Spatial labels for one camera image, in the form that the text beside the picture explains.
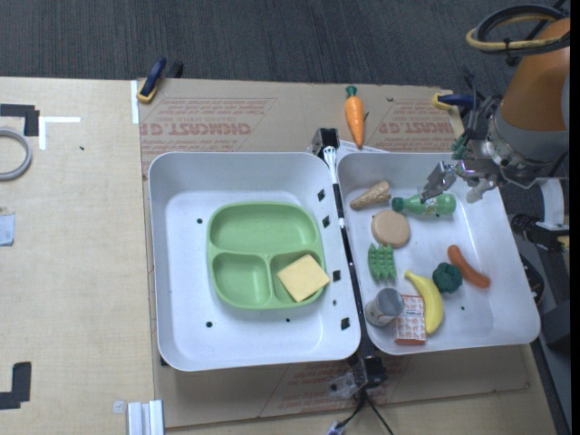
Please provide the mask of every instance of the white ring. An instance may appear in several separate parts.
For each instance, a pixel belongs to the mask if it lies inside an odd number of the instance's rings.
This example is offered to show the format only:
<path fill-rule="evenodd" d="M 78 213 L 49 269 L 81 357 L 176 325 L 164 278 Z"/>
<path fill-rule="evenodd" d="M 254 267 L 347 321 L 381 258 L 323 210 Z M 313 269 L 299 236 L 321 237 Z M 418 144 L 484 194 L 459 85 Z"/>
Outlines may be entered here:
<path fill-rule="evenodd" d="M 24 150 L 26 151 L 26 156 L 24 157 L 23 163 L 18 166 L 18 168 L 11 170 L 9 172 L 0 172 L 0 181 L 2 180 L 13 180 L 22 176 L 25 171 L 30 166 L 30 162 L 33 159 L 33 150 L 30 147 L 30 143 L 26 137 L 15 130 L 0 128 L 0 137 L 8 137 L 14 139 L 22 144 Z"/>

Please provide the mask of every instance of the tin can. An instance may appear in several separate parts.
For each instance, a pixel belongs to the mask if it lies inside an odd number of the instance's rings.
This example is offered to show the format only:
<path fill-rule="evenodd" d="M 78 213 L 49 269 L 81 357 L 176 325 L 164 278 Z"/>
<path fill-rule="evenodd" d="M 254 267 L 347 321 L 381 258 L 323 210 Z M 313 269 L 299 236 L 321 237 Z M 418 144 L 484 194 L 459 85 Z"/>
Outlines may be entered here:
<path fill-rule="evenodd" d="M 366 320 L 377 327 L 384 327 L 402 313 L 405 306 L 401 294 L 394 288 L 383 288 L 364 307 Z"/>

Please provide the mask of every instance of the yellow sponge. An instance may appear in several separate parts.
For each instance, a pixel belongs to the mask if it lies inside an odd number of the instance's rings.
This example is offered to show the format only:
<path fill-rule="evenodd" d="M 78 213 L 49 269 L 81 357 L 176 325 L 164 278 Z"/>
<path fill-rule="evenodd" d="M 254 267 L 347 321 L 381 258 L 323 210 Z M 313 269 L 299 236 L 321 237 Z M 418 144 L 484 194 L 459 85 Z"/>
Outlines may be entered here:
<path fill-rule="evenodd" d="M 303 301 L 330 282 L 330 277 L 311 255 L 304 255 L 277 273 L 288 293 Z"/>

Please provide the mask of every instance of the yellow banana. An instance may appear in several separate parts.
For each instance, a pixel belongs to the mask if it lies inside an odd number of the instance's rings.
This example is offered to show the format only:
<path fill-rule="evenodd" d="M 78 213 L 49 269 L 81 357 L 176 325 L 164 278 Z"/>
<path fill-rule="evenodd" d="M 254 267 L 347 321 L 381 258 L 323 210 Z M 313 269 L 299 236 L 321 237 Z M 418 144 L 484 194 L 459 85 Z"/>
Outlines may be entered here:
<path fill-rule="evenodd" d="M 443 299 L 435 283 L 428 277 L 405 271 L 405 278 L 413 282 L 425 302 L 425 332 L 432 334 L 443 320 Z"/>

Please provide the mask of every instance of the divided green plate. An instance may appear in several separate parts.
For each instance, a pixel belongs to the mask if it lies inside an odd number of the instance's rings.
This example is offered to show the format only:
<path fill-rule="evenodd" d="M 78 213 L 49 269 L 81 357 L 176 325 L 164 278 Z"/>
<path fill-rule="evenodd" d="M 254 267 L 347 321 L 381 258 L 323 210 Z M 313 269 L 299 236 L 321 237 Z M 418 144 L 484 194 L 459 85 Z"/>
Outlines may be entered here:
<path fill-rule="evenodd" d="M 318 225 L 298 205 L 233 203 L 209 220 L 209 275 L 219 297 L 233 306 L 276 309 L 312 303 L 324 288 L 296 302 L 276 275 L 306 254 L 324 269 Z"/>

